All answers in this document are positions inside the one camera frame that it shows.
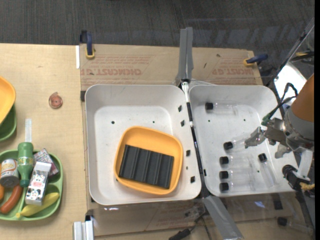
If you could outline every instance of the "small can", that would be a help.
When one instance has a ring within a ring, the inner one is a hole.
[[[1,163],[0,184],[5,188],[13,188],[19,184],[18,163],[15,159],[6,159]]]

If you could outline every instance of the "white tray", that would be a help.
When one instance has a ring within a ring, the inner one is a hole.
[[[101,205],[190,200],[201,190],[184,93],[173,85],[91,86],[85,94],[89,190]],[[143,126],[173,135],[183,147],[180,179],[166,195],[143,193],[116,181],[114,160],[124,131]]]
[[[202,167],[205,170],[205,184],[215,196],[239,196],[263,193],[279,193],[293,191],[282,174],[285,165],[298,168],[292,152],[283,158],[276,159],[275,152],[278,144],[272,146],[266,139],[258,146],[243,149],[242,153],[226,152],[223,143],[233,137],[252,133],[261,126],[262,118],[277,106],[274,93],[265,86],[223,86],[196,85],[189,91],[189,98],[195,125],[195,135],[201,156]],[[206,110],[205,103],[217,103],[222,110]],[[233,105],[234,110],[227,109]],[[281,119],[279,110],[274,117]],[[265,153],[275,171],[278,185],[266,187],[260,171],[258,155]],[[254,168],[255,190],[241,192],[221,192],[219,172],[226,169],[221,167],[219,159],[223,156],[245,156],[250,159]]]

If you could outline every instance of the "yellow bowl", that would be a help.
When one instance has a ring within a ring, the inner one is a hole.
[[[6,79],[0,76],[0,125],[7,117],[16,100],[16,90]]]
[[[119,171],[126,145],[173,156],[174,158],[169,188],[163,188],[136,180],[119,177]],[[129,188],[155,195],[166,195],[171,193],[178,184],[182,162],[183,148],[177,138],[155,129],[142,126],[133,126],[128,128],[121,137],[116,151],[113,171],[118,182]]]

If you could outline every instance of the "black rubber mat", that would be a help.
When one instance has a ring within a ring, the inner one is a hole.
[[[173,163],[171,155],[125,145],[119,177],[168,189]]]

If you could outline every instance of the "plastic divided plate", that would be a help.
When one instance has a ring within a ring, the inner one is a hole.
[[[7,214],[2,214],[0,213],[0,220],[5,220],[5,221],[36,221],[36,220],[41,220],[44,218],[49,217],[52,215],[59,207],[60,201],[61,201],[61,196],[62,196],[62,189],[63,189],[63,168],[61,161],[53,154],[49,153],[50,157],[52,158],[54,164],[56,165],[57,169],[59,170],[59,173],[50,177],[48,179],[48,185],[46,187],[45,193],[59,193],[59,198],[58,200],[50,205],[49,207],[31,215],[28,217],[21,216],[20,218],[16,217],[16,213],[19,213],[22,211],[22,209],[25,207],[25,196],[27,192],[27,187],[23,189],[22,195],[20,197],[20,200],[18,203],[13,207],[13,209],[7,213]],[[0,163],[2,163],[6,159],[18,159],[18,150],[17,149],[12,149],[12,150],[7,150],[2,153],[0,153]],[[4,190],[4,197],[2,201],[0,202],[0,206],[2,206],[10,197],[12,193],[12,188],[5,188]]]
[[[10,138],[17,129],[16,107],[13,104],[10,112],[0,125],[0,142]]]

